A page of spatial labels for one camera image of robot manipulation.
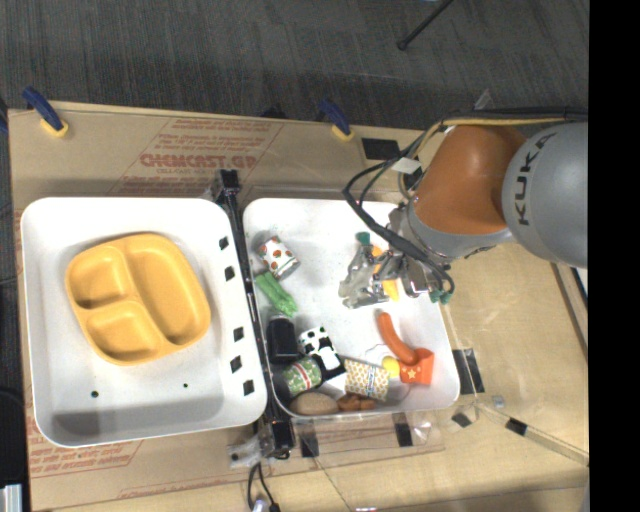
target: hole in bin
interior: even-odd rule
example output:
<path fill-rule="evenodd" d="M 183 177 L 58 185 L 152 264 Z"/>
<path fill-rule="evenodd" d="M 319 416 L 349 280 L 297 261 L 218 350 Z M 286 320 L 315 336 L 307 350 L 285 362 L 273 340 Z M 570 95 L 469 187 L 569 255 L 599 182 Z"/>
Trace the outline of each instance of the hole in bin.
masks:
<path fill-rule="evenodd" d="M 235 373 L 242 368 L 242 359 L 240 356 L 234 357 L 229 364 L 231 365 L 231 373 Z"/>
<path fill-rule="evenodd" d="M 244 396 L 250 395 L 251 393 L 253 393 L 253 391 L 255 389 L 253 387 L 253 381 L 252 380 L 245 381 L 245 383 L 242 386 L 244 387 Z"/>

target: cardboard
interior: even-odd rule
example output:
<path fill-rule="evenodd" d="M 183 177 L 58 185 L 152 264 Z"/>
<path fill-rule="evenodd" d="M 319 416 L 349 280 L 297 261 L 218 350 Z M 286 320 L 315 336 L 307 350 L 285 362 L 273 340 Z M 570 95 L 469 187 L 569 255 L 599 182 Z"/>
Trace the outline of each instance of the cardboard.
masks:
<path fill-rule="evenodd" d="M 366 159 L 363 137 L 404 147 L 419 135 L 356 126 L 356 137 L 344 142 L 326 123 L 52 104 L 69 125 L 63 138 L 43 130 L 33 111 L 9 115 L 16 234 L 21 212 L 41 197 L 198 197 L 219 168 L 239 171 L 243 205 L 268 196 L 340 198 L 351 176 L 377 163 Z M 396 190 L 395 175 L 387 174 L 371 197 L 398 201 Z M 16 242 L 21 271 L 19 236 Z M 291 459 L 267 465 L 283 507 L 349 510 L 584 487 L 588 470 L 576 460 L 588 454 L 587 365 L 553 266 L 518 246 L 499 246 L 455 263 L 452 275 L 458 291 L 443 307 L 445 323 L 452 348 L 477 357 L 482 388 L 451 410 L 407 418 L 409 448 L 397 447 L 389 417 L 361 428 L 300 428 L 298 435 L 316 436 L 322 452 L 304 458 L 296 449 Z M 34 510 L 246 506 L 248 469 L 231 467 L 227 447 L 250 438 L 249 427 L 77 450 L 48 443 L 33 419 L 21 281 L 19 293 Z M 507 421 L 469 419 L 460 408 L 474 403 L 543 433 L 551 449 L 505 429 Z M 464 427 L 460 417 L 468 420 Z M 570 456 L 554 451 L 559 446 Z M 571 494 L 570 505 L 580 495 Z M 545 510 L 553 510 L 552 501 Z"/>

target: yellow plate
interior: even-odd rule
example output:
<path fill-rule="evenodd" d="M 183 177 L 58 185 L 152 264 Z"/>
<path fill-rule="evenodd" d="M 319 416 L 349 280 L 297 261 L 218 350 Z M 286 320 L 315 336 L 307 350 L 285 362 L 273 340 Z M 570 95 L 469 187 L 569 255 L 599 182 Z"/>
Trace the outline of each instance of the yellow plate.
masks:
<path fill-rule="evenodd" d="M 94 350 L 134 365 L 204 336 L 211 309 L 191 265 L 166 237 L 143 233 L 78 254 L 67 267 L 67 295 Z"/>

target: white can with red spots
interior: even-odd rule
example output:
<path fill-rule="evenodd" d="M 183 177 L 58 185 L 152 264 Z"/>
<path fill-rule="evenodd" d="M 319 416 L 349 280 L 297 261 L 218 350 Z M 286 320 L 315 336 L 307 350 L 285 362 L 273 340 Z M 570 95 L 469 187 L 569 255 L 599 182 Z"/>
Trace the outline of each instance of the white can with red spots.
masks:
<path fill-rule="evenodd" d="M 277 235 L 258 247 L 258 256 L 276 279 L 284 279 L 300 265 L 296 255 Z"/>

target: white tray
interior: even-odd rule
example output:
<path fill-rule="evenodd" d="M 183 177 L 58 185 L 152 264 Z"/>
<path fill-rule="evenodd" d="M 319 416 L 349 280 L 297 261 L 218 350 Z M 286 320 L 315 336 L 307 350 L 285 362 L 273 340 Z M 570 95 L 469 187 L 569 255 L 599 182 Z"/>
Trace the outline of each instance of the white tray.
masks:
<path fill-rule="evenodd" d="M 183 434 L 246 425 L 263 413 L 266 385 L 230 223 L 219 206 L 203 199 L 46 198 L 25 209 L 21 229 L 35 419 L 51 442 L 79 447 Z M 212 321 L 190 347 L 124 367 L 102 359 L 84 338 L 64 275 L 79 252 L 137 232 L 180 247 Z M 227 281 L 228 267 L 235 277 Z M 233 371 L 237 357 L 241 367 Z"/>
<path fill-rule="evenodd" d="M 371 202 L 365 204 L 365 209 L 378 223 L 386 225 L 394 206 Z M 460 378 L 438 304 L 433 304 L 427 296 L 410 298 L 402 290 L 398 302 L 358 309 L 349 309 L 342 304 L 338 287 L 347 276 L 349 263 L 359 245 L 355 235 L 368 231 L 346 202 L 258 199 L 245 209 L 243 223 L 254 274 L 266 269 L 256 248 L 273 235 L 278 235 L 301 262 L 281 282 L 298 306 L 298 313 L 292 318 L 296 335 L 324 325 L 338 354 L 380 364 L 384 355 L 392 354 L 375 322 L 375 311 L 379 309 L 391 314 L 398 335 L 406 343 L 434 352 L 431 385 L 409 385 L 392 380 L 388 399 L 376 413 L 441 409 L 456 401 Z M 381 248 L 387 247 L 387 243 L 373 233 L 371 241 Z M 277 311 L 258 287 L 256 290 L 260 319 L 266 329 Z M 337 398 L 344 394 L 343 385 L 341 378 L 336 377 L 330 384 L 323 384 L 320 390 Z"/>

